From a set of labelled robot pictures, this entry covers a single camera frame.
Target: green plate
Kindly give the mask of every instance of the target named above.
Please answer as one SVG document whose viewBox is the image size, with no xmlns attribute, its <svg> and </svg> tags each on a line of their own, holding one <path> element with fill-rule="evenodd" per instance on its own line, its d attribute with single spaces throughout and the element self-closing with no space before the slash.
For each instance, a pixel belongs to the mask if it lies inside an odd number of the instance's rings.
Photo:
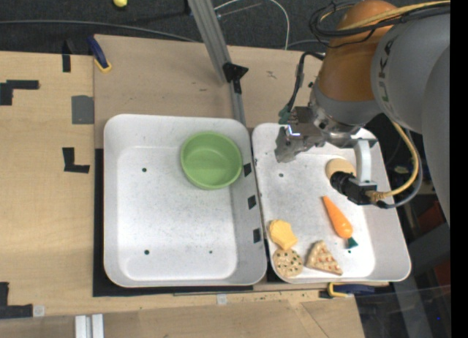
<svg viewBox="0 0 468 338">
<path fill-rule="evenodd" d="M 242 156 L 237 145 L 218 132 L 199 132 L 188 138 L 181 149 L 186 177 L 202 189 L 221 189 L 241 174 Z"/>
</svg>

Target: orange carrot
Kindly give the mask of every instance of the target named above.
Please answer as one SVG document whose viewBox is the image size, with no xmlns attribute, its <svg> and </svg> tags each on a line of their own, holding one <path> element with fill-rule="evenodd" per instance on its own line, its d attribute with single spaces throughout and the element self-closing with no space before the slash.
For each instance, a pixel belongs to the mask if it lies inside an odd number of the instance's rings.
<svg viewBox="0 0 468 338">
<path fill-rule="evenodd" d="M 322 199 L 336 233 L 347 240 L 348 248 L 356 247 L 358 243 L 352 238 L 351 223 L 328 196 L 322 196 Z"/>
</svg>

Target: round cracker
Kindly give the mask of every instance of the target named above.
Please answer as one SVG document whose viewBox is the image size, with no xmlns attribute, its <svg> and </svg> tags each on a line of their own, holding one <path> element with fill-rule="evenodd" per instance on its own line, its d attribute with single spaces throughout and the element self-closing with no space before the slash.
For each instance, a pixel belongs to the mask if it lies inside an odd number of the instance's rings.
<svg viewBox="0 0 468 338">
<path fill-rule="evenodd" d="M 333 173 L 337 171 L 351 173 L 354 176 L 356 175 L 356 169 L 347 159 L 336 158 L 327 162 L 327 165 L 325 166 L 325 174 L 328 179 L 330 179 Z"/>
<path fill-rule="evenodd" d="M 273 264 L 276 273 L 282 277 L 295 277 L 303 270 L 301 256 L 292 248 L 277 249 L 273 253 Z"/>
</svg>

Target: white tray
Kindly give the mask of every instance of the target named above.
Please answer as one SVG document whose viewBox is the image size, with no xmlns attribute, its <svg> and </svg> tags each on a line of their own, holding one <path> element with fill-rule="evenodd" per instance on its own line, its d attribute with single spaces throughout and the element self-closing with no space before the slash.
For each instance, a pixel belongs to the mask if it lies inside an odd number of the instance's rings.
<svg viewBox="0 0 468 338">
<path fill-rule="evenodd" d="M 278 124 L 261 124 L 252 135 L 264 225 L 268 228 L 273 219 L 291 223 L 292 231 L 298 237 L 294 249 L 304 261 L 311 244 L 323 239 L 344 273 L 337 276 L 304 267 L 296 277 L 279 277 L 289 283 L 405 279 L 410 273 L 411 263 L 396 209 L 357 206 L 337 192 L 325 175 L 327 162 L 336 157 L 343 157 L 356 166 L 353 149 L 339 149 L 326 144 L 299 154 L 292 162 L 278 163 L 274 149 L 280 127 Z M 365 129 L 358 135 L 374 138 Z M 378 143 L 371 148 L 371 157 L 372 180 L 378 183 L 379 191 L 389 190 Z M 323 195 L 328 195 L 352 223 L 357 247 L 346 248 L 344 239 L 335 234 L 321 200 Z M 268 247 L 270 256 L 278 248 L 269 237 Z"/>
<path fill-rule="evenodd" d="M 234 140 L 246 165 L 224 189 L 195 187 L 180 165 L 183 142 L 206 130 Z M 264 276 L 251 143 L 241 123 L 115 116 L 104 131 L 104 175 L 104 266 L 117 285 L 252 285 Z"/>
</svg>

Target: wooden table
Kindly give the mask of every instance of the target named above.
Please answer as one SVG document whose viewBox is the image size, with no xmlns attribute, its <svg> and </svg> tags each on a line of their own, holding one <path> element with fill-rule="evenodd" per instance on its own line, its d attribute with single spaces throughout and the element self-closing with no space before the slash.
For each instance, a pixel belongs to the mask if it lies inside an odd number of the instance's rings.
<svg viewBox="0 0 468 338">
<path fill-rule="evenodd" d="M 113 65 L 108 74 L 90 56 L 71 55 L 71 71 L 64 72 L 61 55 L 0 53 L 1 83 L 40 84 L 37 90 L 15 89 L 12 105 L 0 105 L 0 282 L 10 283 L 8 304 L 43 306 L 41 327 L 61 326 L 64 331 L 71 316 L 105 313 L 109 337 L 128 337 L 129 331 L 146 337 L 154 318 L 164 321 L 167 332 L 182 334 L 192 326 L 200 336 L 211 337 L 211 331 L 214 337 L 219 331 L 210 328 L 210 316 L 224 321 L 226 337 L 238 336 L 236 323 L 246 327 L 245 337 L 283 337 L 288 329 L 297 337 L 344 332 L 363 337 L 355 299 L 321 299 L 321 284 L 260 282 L 253 291 L 227 294 L 223 306 L 215 293 L 92 296 L 94 151 L 102 148 L 107 119 L 118 113 L 232 116 L 227 84 L 218 81 L 203 44 L 104 35 L 96 39 Z M 247 127 L 276 122 L 292 94 L 301 53 L 243 47 L 229 51 L 234 63 L 249 68 L 241 81 Z M 307 103 L 307 82 L 319 67 L 318 60 L 307 64 L 298 104 Z M 80 95 L 94 98 L 94 124 L 73 123 L 72 97 Z M 75 164 L 90 165 L 88 173 L 64 171 L 65 147 L 75 149 Z M 39 320 L 0 321 L 0 335 L 2 329 L 34 329 Z"/>
</svg>

